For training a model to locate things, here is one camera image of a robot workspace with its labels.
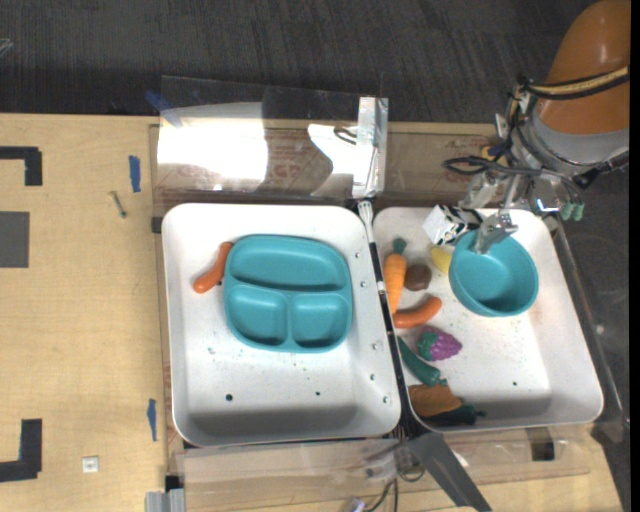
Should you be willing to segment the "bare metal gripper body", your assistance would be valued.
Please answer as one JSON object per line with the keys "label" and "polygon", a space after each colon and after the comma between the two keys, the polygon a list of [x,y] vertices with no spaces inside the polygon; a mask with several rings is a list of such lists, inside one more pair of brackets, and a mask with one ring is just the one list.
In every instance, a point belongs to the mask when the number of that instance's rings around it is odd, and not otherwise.
{"label": "bare metal gripper body", "polygon": [[474,175],[459,206],[463,209],[497,208],[527,210],[538,216],[560,210],[561,200],[554,182],[542,169],[501,165],[498,162],[473,160],[469,167]]}

